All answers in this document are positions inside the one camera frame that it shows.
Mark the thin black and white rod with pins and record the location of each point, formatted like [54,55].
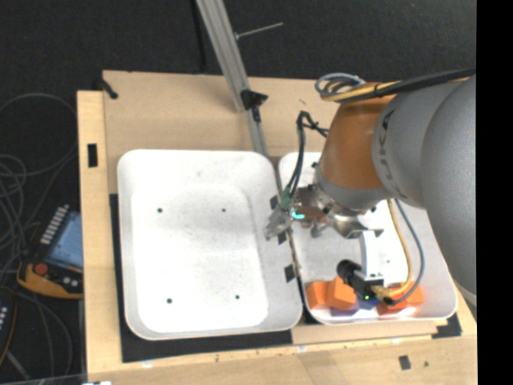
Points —
[296,261]

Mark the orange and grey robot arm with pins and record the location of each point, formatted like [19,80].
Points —
[425,151]

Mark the orange cube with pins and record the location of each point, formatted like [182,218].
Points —
[413,296]
[316,294]
[341,295]

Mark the white plastic tray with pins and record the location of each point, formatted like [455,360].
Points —
[200,247]
[320,263]

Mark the pale wood board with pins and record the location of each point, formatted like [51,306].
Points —
[168,110]

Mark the black cylinder on white bracket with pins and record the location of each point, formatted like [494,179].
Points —
[369,255]

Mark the blue cube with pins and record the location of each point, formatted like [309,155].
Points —
[367,306]

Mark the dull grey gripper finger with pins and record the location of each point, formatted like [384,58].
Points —
[283,215]
[274,228]

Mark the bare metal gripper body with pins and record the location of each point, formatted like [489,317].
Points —
[314,211]

